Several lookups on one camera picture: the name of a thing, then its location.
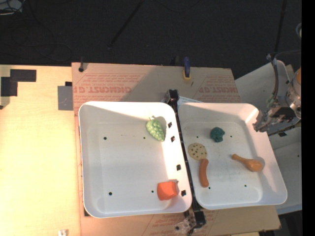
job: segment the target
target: toy food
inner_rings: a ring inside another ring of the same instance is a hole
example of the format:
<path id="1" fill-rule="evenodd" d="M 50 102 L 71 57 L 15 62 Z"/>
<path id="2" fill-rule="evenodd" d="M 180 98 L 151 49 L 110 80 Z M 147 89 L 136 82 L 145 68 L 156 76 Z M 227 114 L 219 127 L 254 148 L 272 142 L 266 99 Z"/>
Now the toy food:
<path id="1" fill-rule="evenodd" d="M 209 164 L 208 159 L 202 159 L 199 165 L 199 180 L 202 187 L 208 187 L 209 182 L 207 178 L 207 166 Z"/>
<path id="2" fill-rule="evenodd" d="M 225 134 L 225 131 L 219 127 L 215 127 L 210 132 L 210 138 L 215 140 L 216 143 L 223 141 L 223 135 Z"/>
<path id="3" fill-rule="evenodd" d="M 188 154 L 193 159 L 200 161 L 207 157 L 207 150 L 202 144 L 194 143 L 188 146 Z"/>
<path id="4" fill-rule="evenodd" d="M 250 171 L 256 172 L 256 171 L 262 170 L 262 163 L 258 160 L 246 159 L 246 158 L 240 157 L 237 154 L 233 154 L 232 159 L 243 163 Z"/>
<path id="5" fill-rule="evenodd" d="M 157 119 L 153 119 L 147 122 L 147 130 L 155 139 L 164 142 L 165 134 L 160 122 Z"/>
<path id="6" fill-rule="evenodd" d="M 161 182 L 157 184 L 157 196 L 160 200 L 169 200 L 178 195 L 179 189 L 174 181 Z"/>

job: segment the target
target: white tray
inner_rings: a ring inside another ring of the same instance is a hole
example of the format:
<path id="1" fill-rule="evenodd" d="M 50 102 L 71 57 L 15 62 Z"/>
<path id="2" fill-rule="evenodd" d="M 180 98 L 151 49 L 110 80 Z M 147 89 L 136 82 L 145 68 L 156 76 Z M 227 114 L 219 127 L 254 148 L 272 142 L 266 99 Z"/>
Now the white tray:
<path id="1" fill-rule="evenodd" d="M 178 110 L 186 150 L 192 143 L 203 144 L 208 152 L 209 187 L 199 181 L 199 161 L 187 153 L 194 191 L 205 209 L 278 205 L 287 190 L 266 132 L 252 126 L 258 109 L 247 103 L 184 103 Z M 210 139 L 210 131 L 225 131 L 223 141 Z M 232 154 L 264 161 L 260 172 L 251 172 Z"/>
<path id="2" fill-rule="evenodd" d="M 166 132 L 164 142 L 155 140 L 146 130 L 151 117 L 157 117 L 162 124 Z M 175 113 L 169 105 L 87 102 L 80 107 L 79 123 L 83 200 L 91 216 L 106 218 L 189 209 L 192 196 L 187 169 Z M 169 180 L 178 181 L 179 195 L 160 201 L 157 185 Z"/>

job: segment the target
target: sausage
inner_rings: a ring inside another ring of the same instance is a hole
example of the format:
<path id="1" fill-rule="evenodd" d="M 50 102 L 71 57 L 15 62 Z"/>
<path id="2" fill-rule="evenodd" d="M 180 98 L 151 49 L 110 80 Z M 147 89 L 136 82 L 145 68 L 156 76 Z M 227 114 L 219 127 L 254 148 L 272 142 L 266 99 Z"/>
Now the sausage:
<path id="1" fill-rule="evenodd" d="M 202 159 L 200 161 L 200 164 L 199 164 L 199 180 L 200 180 L 202 187 L 208 187 L 209 186 L 209 182 L 207 179 L 207 166 L 208 166 L 208 164 L 209 164 L 209 161 L 207 158 Z"/>

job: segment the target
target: black pole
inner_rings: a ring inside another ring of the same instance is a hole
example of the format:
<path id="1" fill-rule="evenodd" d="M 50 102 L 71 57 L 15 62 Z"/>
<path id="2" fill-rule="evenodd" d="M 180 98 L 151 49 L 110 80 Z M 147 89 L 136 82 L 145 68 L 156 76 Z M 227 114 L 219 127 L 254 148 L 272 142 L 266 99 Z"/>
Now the black pole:
<path id="1" fill-rule="evenodd" d="M 282 10 L 281 10 L 280 23 L 279 23 L 279 28 L 278 28 L 278 35 L 277 35 L 277 41 L 276 41 L 276 46 L 275 46 L 275 52 L 278 51 L 278 47 L 279 47 L 279 41 L 280 41 L 280 36 L 281 36 L 282 24 L 283 24 L 283 21 L 284 21 L 286 2 L 287 2 L 287 0 L 283 0 L 283 3 L 282 3 Z"/>
<path id="2" fill-rule="evenodd" d="M 141 0 L 140 3 L 137 5 L 137 7 L 134 9 L 134 11 L 132 12 L 132 14 L 128 17 L 128 19 L 126 20 L 126 22 L 124 23 L 124 25 L 121 27 L 121 29 L 118 31 L 118 33 L 115 35 L 115 37 L 113 38 L 113 40 L 109 43 L 108 45 L 108 50 L 111 50 L 113 48 L 113 44 L 114 42 L 117 40 L 117 38 L 119 37 L 120 34 L 122 34 L 122 32 L 124 31 L 124 29 L 126 28 L 127 24 L 131 21 L 131 19 L 133 18 L 133 16 L 136 14 L 136 12 L 139 10 L 139 8 L 141 7 L 141 5 L 143 4 L 144 0 Z"/>

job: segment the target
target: blue clamp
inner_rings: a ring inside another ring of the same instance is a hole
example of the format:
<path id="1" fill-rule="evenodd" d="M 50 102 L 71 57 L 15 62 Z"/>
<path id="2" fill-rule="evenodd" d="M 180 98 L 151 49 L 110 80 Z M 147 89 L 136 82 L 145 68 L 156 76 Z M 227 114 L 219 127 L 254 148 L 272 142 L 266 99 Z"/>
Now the blue clamp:
<path id="1" fill-rule="evenodd" d="M 184 58 L 184 67 L 185 67 L 185 69 L 183 70 L 184 80 L 190 80 L 190 60 L 188 57 Z"/>

